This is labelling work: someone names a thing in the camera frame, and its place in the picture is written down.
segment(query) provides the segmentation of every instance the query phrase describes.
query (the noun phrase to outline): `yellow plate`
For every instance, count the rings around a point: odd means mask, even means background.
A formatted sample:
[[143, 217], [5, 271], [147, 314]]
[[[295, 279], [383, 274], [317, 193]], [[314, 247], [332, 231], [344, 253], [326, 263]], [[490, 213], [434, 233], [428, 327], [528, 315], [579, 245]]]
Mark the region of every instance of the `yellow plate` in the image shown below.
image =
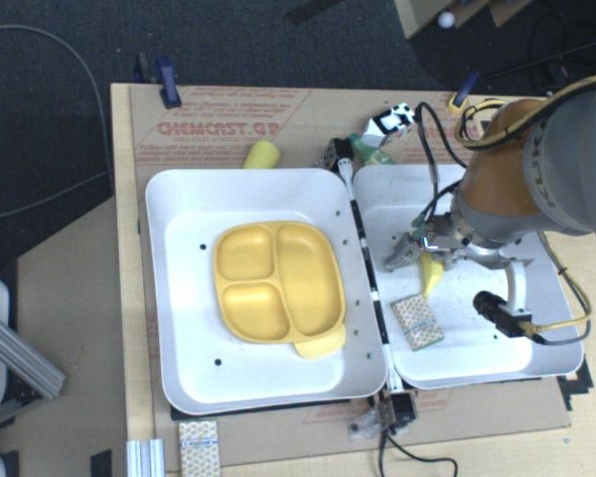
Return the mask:
[[327, 237], [305, 223], [254, 223], [223, 233], [214, 250], [219, 306], [232, 333], [255, 343], [299, 343], [336, 332], [345, 316]]

